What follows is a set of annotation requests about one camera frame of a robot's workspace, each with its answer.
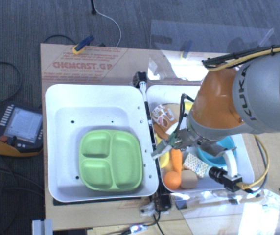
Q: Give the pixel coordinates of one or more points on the green divided plate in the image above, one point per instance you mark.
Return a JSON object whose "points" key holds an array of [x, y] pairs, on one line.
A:
{"points": [[110, 160]]}

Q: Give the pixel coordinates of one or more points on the orange ball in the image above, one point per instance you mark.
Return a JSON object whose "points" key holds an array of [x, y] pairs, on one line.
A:
{"points": [[172, 180]]}

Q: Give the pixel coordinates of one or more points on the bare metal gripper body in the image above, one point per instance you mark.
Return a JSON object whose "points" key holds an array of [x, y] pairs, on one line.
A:
{"points": [[186, 138]]}

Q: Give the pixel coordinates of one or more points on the yellow banana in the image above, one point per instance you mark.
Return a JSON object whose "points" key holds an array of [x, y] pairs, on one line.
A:
{"points": [[164, 159]]}

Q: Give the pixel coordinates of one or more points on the brown cardboard board red print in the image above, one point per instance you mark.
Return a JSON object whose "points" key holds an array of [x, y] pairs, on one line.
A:
{"points": [[86, 65]]}

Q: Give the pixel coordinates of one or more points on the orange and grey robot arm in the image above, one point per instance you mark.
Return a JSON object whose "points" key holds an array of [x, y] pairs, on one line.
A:
{"points": [[252, 94]]}

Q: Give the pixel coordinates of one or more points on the blue bowl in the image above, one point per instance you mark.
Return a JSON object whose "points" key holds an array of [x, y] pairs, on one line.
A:
{"points": [[209, 158]]}

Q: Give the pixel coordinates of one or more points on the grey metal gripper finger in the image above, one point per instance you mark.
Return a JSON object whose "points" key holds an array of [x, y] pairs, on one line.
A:
{"points": [[165, 142], [160, 151]]}

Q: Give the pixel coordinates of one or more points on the thin black and white rod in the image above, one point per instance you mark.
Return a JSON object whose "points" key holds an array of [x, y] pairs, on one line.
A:
{"points": [[146, 101]]}

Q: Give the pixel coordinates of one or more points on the white plastic tray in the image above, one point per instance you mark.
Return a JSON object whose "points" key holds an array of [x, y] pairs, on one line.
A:
{"points": [[242, 160], [64, 143]]}

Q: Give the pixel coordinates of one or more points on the brown bread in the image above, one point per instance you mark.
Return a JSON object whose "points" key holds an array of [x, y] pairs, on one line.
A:
{"points": [[160, 131]]}

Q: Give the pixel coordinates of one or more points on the white yellow patterned packet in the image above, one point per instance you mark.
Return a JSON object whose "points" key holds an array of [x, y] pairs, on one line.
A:
{"points": [[195, 165]]}

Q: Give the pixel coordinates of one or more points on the orange white patterned packet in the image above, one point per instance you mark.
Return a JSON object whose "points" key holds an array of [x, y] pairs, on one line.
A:
{"points": [[163, 115]]}

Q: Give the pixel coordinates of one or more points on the black cylinder on white bracket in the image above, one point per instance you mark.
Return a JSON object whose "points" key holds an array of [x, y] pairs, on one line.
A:
{"points": [[231, 164]]}

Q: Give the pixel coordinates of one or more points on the orange carrot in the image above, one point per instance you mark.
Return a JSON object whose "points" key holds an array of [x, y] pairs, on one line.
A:
{"points": [[176, 160]]}

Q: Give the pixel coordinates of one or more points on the yellow round object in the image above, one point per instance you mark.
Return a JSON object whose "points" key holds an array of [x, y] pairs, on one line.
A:
{"points": [[188, 106]]}

